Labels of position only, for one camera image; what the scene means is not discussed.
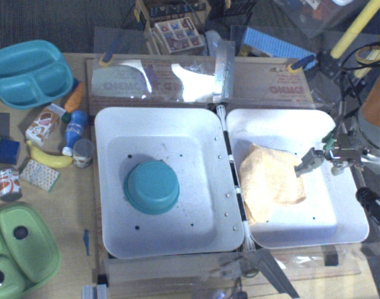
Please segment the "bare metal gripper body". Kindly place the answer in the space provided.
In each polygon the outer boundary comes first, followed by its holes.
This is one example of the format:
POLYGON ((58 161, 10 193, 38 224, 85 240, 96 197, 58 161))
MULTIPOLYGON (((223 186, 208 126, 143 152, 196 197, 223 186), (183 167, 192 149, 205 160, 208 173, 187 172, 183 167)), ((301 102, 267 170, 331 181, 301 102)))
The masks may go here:
POLYGON ((380 149, 356 133, 324 137, 324 156, 337 168, 355 166, 380 169, 380 149))

